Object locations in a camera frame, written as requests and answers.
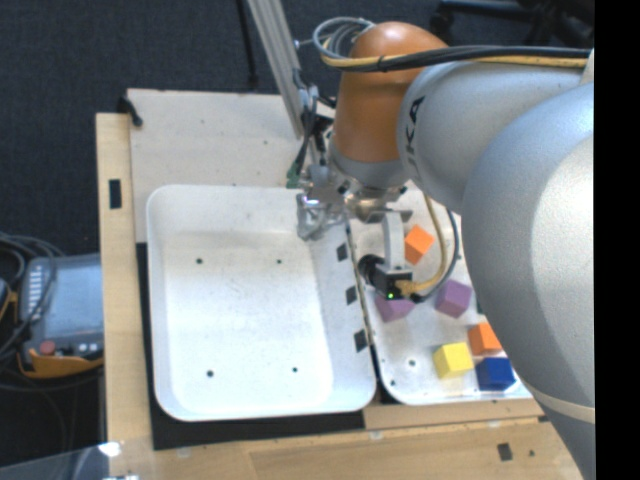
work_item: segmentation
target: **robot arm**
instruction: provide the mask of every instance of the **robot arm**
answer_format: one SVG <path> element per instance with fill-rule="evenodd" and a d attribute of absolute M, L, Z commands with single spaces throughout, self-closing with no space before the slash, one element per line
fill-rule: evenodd
<path fill-rule="evenodd" d="M 391 23 L 368 27 L 352 56 L 444 46 Z M 560 64 L 345 73 L 323 182 L 308 178 L 299 201 L 317 208 L 318 194 L 333 194 L 326 208 L 366 221 L 411 179 L 458 213 L 478 301 L 585 478 L 595 478 L 593 99 L 584 68 Z"/>

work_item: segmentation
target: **red button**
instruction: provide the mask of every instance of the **red button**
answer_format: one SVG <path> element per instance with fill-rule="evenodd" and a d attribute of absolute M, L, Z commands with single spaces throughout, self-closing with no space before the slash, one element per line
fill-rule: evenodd
<path fill-rule="evenodd" d="M 56 344 L 51 340 L 40 343 L 40 354 L 43 356 L 52 356 L 56 353 Z"/>

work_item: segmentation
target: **orange block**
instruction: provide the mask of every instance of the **orange block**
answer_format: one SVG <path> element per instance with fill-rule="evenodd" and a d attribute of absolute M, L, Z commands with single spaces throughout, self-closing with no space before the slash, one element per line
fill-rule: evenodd
<path fill-rule="evenodd" d="M 486 353 L 500 352 L 502 345 L 487 322 L 482 322 L 467 332 L 471 352 L 479 356 Z"/>
<path fill-rule="evenodd" d="M 427 233 L 416 224 L 404 238 L 404 257 L 408 262 L 416 265 L 427 253 L 435 240 L 433 235 Z"/>

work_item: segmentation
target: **black floor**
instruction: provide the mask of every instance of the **black floor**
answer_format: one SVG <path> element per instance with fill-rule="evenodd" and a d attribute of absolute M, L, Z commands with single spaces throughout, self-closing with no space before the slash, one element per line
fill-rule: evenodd
<path fill-rule="evenodd" d="M 428 28 L 438 1 L 282 0 L 300 41 L 334 16 Z M 257 91 L 275 93 L 249 20 Z M 527 29 L 460 15 L 447 40 L 515 45 Z M 335 94 L 338 74 L 311 47 L 300 59 L 307 79 Z M 250 91 L 236 1 L 0 0 L 1 232 L 67 254 L 99 250 L 94 117 L 116 111 L 127 88 Z M 99 398 L 97 383 L 46 396 L 0 389 L 0 465 L 99 442 Z"/>

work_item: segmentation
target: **cube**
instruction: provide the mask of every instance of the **cube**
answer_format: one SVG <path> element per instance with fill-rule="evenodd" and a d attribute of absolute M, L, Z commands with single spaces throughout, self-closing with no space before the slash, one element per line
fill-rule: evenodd
<path fill-rule="evenodd" d="M 433 362 L 441 379 L 459 377 L 473 370 L 473 359 L 464 341 L 440 346 L 433 353 Z"/>
<path fill-rule="evenodd" d="M 476 365 L 476 376 L 481 391 L 504 391 L 516 381 L 506 357 L 485 357 Z"/>
<path fill-rule="evenodd" d="M 375 303 L 383 322 L 404 318 L 415 307 L 415 303 L 409 299 L 387 299 L 380 294 L 376 295 Z"/>
<path fill-rule="evenodd" d="M 404 257 L 412 265 L 417 265 L 435 240 L 433 235 L 416 224 L 404 238 Z"/>
<path fill-rule="evenodd" d="M 471 352 L 476 356 L 493 354 L 502 350 L 502 345 L 488 322 L 482 322 L 467 331 Z"/>
<path fill-rule="evenodd" d="M 436 310 L 453 318 L 459 318 L 469 308 L 472 292 L 469 285 L 449 279 L 438 291 Z"/>

